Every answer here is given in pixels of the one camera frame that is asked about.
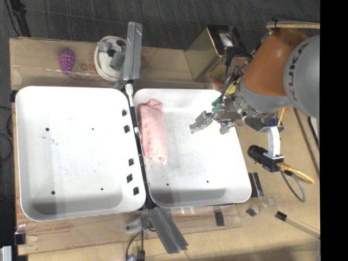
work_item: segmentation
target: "pink cloth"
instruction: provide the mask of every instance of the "pink cloth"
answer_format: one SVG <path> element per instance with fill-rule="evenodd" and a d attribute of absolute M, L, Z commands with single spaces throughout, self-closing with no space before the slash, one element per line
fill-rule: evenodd
<path fill-rule="evenodd" d="M 162 163 L 167 160 L 162 103 L 150 99 L 139 108 L 140 134 L 144 156 Z"/>

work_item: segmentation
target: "coiled white cord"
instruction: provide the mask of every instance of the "coiled white cord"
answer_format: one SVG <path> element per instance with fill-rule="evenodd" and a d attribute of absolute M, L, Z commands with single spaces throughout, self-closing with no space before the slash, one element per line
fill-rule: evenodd
<path fill-rule="evenodd" d="M 113 46 L 111 47 L 117 52 L 121 51 L 121 47 L 116 43 L 118 40 L 123 41 L 126 43 L 125 39 L 118 38 L 115 36 L 106 36 L 100 40 L 101 41 L 107 41 L 111 43 Z M 123 76 L 123 70 L 117 71 L 110 67 L 110 63 L 112 61 L 112 57 L 108 56 L 107 52 L 100 51 L 98 46 L 96 47 L 96 50 L 94 52 L 94 64 L 96 66 L 96 70 L 100 77 L 103 79 L 112 82 L 112 83 L 119 83 L 122 81 Z"/>

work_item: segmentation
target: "black metal pole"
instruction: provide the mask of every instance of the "black metal pole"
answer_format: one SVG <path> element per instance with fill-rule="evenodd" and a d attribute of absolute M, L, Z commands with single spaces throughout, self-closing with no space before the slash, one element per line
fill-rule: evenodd
<path fill-rule="evenodd" d="M 21 0 L 10 0 L 12 11 L 17 18 L 18 24 L 22 35 L 25 37 L 31 37 L 29 27 L 25 15 L 27 13 L 26 6 L 24 6 Z"/>

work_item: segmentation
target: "bin hole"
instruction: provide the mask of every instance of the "bin hole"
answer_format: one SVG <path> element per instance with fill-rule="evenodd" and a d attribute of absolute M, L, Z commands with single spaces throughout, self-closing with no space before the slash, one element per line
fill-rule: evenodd
<path fill-rule="evenodd" d="M 133 195 L 137 195 L 139 193 L 139 188 L 138 187 L 135 187 L 133 189 Z"/>
<path fill-rule="evenodd" d="M 128 133 L 129 131 L 130 131 L 130 127 L 129 127 L 129 125 L 126 125 L 126 126 L 124 126 L 123 127 L 124 128 L 124 130 L 125 130 L 125 133 Z"/>
<path fill-rule="evenodd" d="M 133 175 L 132 174 L 129 174 L 127 176 L 127 183 L 129 183 L 131 180 L 133 180 Z"/>

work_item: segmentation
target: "purple grapes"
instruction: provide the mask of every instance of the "purple grapes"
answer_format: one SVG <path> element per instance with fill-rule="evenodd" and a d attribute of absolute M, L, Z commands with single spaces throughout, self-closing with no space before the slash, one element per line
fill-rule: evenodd
<path fill-rule="evenodd" d="M 61 71 L 68 75 L 75 64 L 75 53 L 70 49 L 65 49 L 59 53 L 59 62 Z"/>

